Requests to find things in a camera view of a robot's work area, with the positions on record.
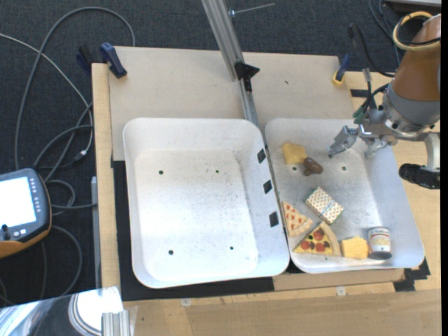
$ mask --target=controller screen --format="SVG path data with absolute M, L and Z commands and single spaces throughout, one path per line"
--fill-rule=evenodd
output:
M 0 181 L 0 227 L 15 227 L 36 221 L 28 178 Z

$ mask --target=wooden table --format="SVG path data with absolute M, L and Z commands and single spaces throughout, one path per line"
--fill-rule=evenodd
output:
M 373 76 L 374 89 L 388 82 Z M 345 84 L 346 91 L 365 89 L 361 72 L 347 73 Z M 104 287 L 120 287 L 105 64 L 93 65 L 92 85 L 101 278 Z M 362 101 L 351 98 L 354 108 Z M 398 165 L 426 163 L 423 143 L 400 141 L 393 149 Z M 407 182 L 404 186 L 431 273 L 426 280 L 415 281 L 415 292 L 396 292 L 393 282 L 405 279 L 403 269 L 281 274 L 274 277 L 271 293 L 126 302 L 126 307 L 136 310 L 137 335 L 296 335 L 299 331 L 304 335 L 417 335 L 424 330 L 441 334 L 440 192 Z

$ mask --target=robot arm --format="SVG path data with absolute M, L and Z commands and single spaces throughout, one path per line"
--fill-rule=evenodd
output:
M 398 38 L 400 26 L 412 18 L 427 21 L 409 44 Z M 406 15 L 394 29 L 395 44 L 406 50 L 395 77 L 386 86 L 382 104 L 367 100 L 353 115 L 357 128 L 344 126 L 328 148 L 330 157 L 350 148 L 360 137 L 367 144 L 366 158 L 399 139 L 424 141 L 428 152 L 426 166 L 404 164 L 399 174 L 411 183 L 440 189 L 440 133 L 426 132 L 440 119 L 441 14 L 425 12 Z

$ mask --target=small can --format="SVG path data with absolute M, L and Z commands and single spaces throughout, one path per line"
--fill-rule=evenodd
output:
M 391 231 L 387 227 L 371 227 L 367 231 L 369 258 L 385 260 L 392 257 Z

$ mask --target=cracker box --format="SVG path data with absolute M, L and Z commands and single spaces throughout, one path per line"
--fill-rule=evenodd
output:
M 337 203 L 324 189 L 318 187 L 305 200 L 305 204 L 322 220 L 331 225 L 341 215 L 344 208 Z

